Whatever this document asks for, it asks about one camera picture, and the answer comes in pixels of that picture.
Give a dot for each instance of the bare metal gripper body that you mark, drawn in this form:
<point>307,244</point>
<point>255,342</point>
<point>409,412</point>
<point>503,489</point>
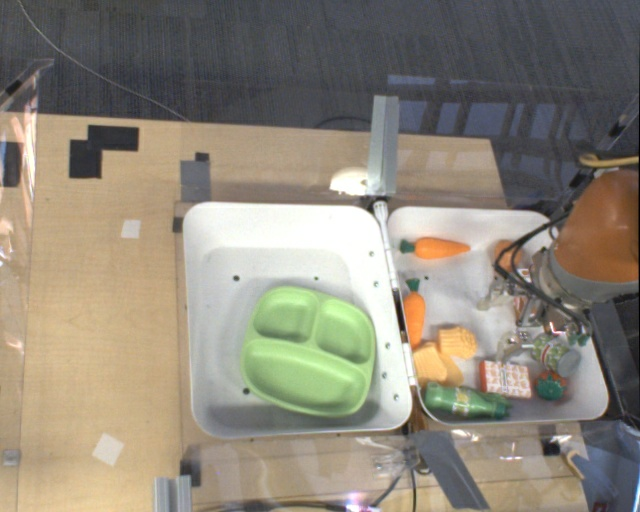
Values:
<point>534,305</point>

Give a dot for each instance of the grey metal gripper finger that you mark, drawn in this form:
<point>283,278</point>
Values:
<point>511,345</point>
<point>492,297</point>

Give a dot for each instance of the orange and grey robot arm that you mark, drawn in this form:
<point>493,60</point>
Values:
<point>600,225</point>

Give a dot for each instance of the white plastic tray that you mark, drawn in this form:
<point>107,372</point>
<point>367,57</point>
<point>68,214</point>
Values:
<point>465,295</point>
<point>220,320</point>

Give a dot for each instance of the orange and white carton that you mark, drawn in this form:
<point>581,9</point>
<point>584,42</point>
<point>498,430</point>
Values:
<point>505,379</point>

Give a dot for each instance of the white and green can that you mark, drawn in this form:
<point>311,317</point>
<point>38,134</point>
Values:
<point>555,352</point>

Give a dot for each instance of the orange rounded toy food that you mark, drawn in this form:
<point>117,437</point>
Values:
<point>504,252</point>

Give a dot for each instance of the yellow ridged cupcake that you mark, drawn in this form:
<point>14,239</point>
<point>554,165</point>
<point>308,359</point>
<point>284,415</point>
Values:
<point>457,342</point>

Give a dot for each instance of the red tomato with green leaves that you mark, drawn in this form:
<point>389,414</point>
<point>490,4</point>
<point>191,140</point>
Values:
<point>551,386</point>

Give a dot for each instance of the orange carrot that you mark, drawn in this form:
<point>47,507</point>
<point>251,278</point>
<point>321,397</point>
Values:
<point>440,248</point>
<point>414,315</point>

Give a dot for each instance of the green plastic bottle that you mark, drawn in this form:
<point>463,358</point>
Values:
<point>460,400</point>

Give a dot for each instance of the green divided plate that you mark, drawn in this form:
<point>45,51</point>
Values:
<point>305,365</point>

